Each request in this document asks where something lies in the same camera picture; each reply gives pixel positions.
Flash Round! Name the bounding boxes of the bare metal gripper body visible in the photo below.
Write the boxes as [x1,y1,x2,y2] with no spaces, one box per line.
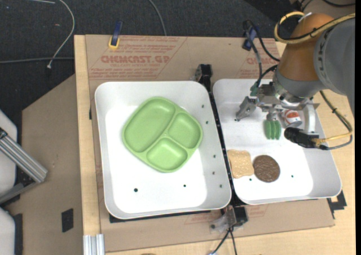
[254,83,309,112]

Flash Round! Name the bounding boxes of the white and orange small can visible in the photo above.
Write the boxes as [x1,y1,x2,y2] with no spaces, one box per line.
[283,109,303,126]

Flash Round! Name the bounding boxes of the brown round biscuit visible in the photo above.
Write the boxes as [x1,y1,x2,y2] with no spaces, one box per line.
[252,154,281,183]

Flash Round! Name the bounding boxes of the tan bread slice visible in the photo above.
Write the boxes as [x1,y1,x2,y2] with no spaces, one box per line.
[227,149,253,179]

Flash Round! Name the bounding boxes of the white plastic tray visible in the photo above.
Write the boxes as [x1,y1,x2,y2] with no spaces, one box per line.
[94,80,232,220]
[212,78,342,206]

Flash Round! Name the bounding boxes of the green divided plate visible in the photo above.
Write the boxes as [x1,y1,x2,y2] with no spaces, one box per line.
[121,96,204,174]

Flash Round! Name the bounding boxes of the brown cardboard board, red print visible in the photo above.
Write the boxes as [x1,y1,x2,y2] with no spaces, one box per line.
[84,34,336,253]

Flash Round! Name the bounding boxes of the black cylinder on white bracket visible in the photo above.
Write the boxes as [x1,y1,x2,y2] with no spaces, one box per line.
[284,103,321,148]

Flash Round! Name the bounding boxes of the black block with thin wires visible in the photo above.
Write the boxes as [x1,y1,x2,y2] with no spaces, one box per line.
[194,63,213,83]
[210,205,249,232]

